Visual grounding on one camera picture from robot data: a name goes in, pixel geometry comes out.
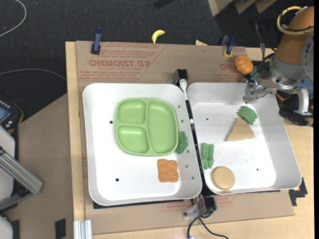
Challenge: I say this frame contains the brown cardboard board, red print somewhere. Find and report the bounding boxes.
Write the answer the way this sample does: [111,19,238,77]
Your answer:
[75,40,296,235]

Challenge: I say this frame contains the green divided plate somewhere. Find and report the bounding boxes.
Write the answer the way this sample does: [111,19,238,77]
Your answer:
[115,97,179,157]

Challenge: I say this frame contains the yellow banana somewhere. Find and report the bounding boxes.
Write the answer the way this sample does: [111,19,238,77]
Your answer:
[152,29,166,45]

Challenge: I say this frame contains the tan triangular toy slice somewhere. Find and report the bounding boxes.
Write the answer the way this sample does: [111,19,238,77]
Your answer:
[226,117,256,142]

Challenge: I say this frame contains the white plastic tray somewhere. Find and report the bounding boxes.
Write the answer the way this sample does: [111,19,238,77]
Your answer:
[186,82,303,196]
[82,83,203,207]

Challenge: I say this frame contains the thin black and white rod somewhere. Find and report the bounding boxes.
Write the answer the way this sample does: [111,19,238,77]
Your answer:
[179,79,208,197]

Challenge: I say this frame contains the green toy asparagus bundle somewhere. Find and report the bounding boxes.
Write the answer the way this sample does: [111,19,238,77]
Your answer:
[200,142,215,170]

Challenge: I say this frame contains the green toy lettuce leaf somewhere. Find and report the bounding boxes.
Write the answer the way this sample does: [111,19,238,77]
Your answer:
[174,130,189,155]

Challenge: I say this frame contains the orange square toy biscuit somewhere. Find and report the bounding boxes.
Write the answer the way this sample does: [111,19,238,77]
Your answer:
[157,158,180,183]

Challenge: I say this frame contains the black block with thin wires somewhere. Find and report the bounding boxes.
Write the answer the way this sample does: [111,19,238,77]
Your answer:
[174,68,188,84]
[202,196,217,213]

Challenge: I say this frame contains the tan round toy biscuit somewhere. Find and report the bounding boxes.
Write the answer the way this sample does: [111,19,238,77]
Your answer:
[210,166,236,191]

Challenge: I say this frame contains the orange toy pumpkin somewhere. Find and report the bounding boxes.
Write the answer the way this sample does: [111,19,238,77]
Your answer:
[234,55,254,75]

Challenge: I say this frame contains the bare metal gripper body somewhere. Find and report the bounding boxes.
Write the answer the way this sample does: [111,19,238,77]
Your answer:
[258,67,301,94]

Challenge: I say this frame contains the black cylinder on white bracket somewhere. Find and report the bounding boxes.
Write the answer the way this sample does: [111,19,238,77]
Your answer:
[278,88,314,126]

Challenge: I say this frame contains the dark green toy vegetable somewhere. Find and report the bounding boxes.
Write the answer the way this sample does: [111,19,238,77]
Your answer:
[236,105,258,125]

